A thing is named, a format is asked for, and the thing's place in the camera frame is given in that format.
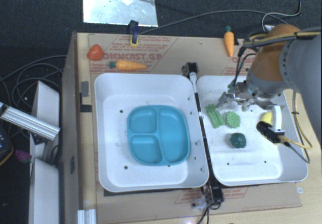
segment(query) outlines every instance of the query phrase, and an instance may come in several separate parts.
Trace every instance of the white tray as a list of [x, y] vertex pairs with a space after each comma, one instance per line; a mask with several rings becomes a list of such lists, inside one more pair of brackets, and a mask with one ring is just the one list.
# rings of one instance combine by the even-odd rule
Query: white tray
[[[112, 192], [192, 188], [209, 177], [191, 82], [178, 75], [105, 73], [95, 81], [99, 177]], [[190, 134], [188, 158], [173, 166], [147, 166], [131, 155], [126, 120], [134, 108], [168, 105], [184, 114]]]
[[[307, 164], [290, 148], [272, 144], [256, 130], [257, 123], [267, 112], [259, 106], [253, 105], [250, 110], [244, 112], [241, 106], [234, 102], [228, 108], [220, 110], [220, 113], [224, 115], [229, 110], [236, 112], [241, 118], [240, 127], [212, 127], [205, 107], [211, 103], [217, 104], [232, 79], [233, 77], [227, 76], [203, 76], [197, 82], [211, 161], [217, 180], [227, 186], [240, 186], [297, 182], [305, 179]], [[272, 101], [278, 105], [286, 105], [282, 109], [282, 129], [288, 138], [298, 142], [284, 94], [276, 96]], [[235, 132], [241, 132], [246, 136], [245, 148], [233, 148], [230, 144], [229, 138]]]

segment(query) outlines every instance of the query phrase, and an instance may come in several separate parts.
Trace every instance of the black floor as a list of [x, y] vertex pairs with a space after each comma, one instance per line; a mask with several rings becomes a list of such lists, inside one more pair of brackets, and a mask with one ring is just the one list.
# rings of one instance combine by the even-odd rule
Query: black floor
[[[197, 14], [218, 10], [257, 10], [295, 14], [299, 0], [155, 0], [160, 26]], [[125, 26], [85, 24], [82, 19], [82, 0], [0, 0], [0, 76], [8, 76], [27, 63], [53, 55], [66, 55], [70, 35], [79, 32], [125, 33]], [[232, 26], [238, 38], [261, 30], [263, 15], [258, 13], [222, 13], [198, 18], [152, 32], [151, 35], [222, 37], [224, 27]], [[300, 16], [282, 17], [299, 28], [321, 25], [321, 0], [303, 0]], [[267, 23], [278, 21], [268, 17]], [[63, 59], [46, 61], [63, 68]], [[26, 77], [42, 77], [52, 71], [50, 66], [39, 66], [24, 73]], [[9, 93], [16, 85], [18, 74], [5, 79]], [[59, 74], [50, 77], [59, 85]], [[10, 103], [3, 82], [0, 101]], [[14, 91], [17, 101], [17, 90]], [[28, 101], [33, 90], [25, 94]], [[29, 110], [20, 103], [24, 110]], [[28, 151], [29, 141], [15, 133], [10, 135], [15, 149]], [[0, 223], [28, 222], [29, 165], [11, 157], [0, 167]]]

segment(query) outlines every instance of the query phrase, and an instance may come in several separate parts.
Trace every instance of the orange carrot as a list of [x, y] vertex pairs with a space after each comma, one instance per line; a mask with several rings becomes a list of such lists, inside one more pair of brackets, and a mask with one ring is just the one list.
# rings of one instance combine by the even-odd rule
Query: orange carrot
[[224, 35], [224, 40], [225, 40], [226, 50], [227, 50], [228, 55], [230, 57], [232, 57], [232, 55], [233, 55], [233, 46], [234, 46], [234, 43], [235, 43], [234, 34], [231, 31], [230, 26], [226, 26], [225, 30], [226, 30], [226, 32], [225, 32], [225, 35]]
[[133, 71], [133, 70], [140, 70], [146, 69], [147, 66], [141, 63], [127, 61], [127, 60], [119, 60], [116, 63], [110, 62], [110, 67], [117, 67], [117, 69], [121, 71]]
[[101, 60], [104, 55], [104, 51], [98, 44], [94, 44], [87, 52], [87, 58], [89, 60], [98, 61]]

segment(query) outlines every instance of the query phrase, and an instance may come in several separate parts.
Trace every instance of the blue plate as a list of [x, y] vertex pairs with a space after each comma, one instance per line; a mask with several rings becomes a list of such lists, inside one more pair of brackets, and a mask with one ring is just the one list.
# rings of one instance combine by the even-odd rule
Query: blue plate
[[183, 162], [190, 153], [185, 116], [174, 107], [137, 107], [127, 118], [127, 135], [132, 156], [153, 166]]

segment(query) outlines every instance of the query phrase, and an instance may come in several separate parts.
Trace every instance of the blue and yellow clamp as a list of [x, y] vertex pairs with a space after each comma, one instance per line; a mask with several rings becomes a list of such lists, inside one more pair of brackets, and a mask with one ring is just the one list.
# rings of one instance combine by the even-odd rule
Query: blue and yellow clamp
[[139, 23], [134, 20], [131, 20], [131, 22], [127, 26], [126, 33], [131, 34], [130, 45], [133, 48], [139, 45], [138, 31], [139, 31]]

